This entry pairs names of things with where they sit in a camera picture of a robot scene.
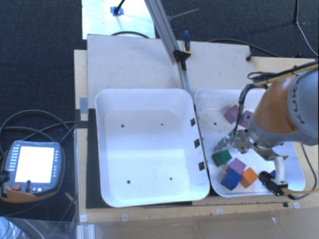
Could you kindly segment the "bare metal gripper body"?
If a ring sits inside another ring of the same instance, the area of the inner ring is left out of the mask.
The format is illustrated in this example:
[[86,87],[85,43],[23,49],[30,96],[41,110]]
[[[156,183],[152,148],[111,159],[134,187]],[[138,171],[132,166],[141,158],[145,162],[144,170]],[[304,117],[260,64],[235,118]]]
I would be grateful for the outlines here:
[[231,146],[237,149],[241,154],[246,154],[257,145],[257,140],[253,138],[248,129],[237,131],[231,141]]

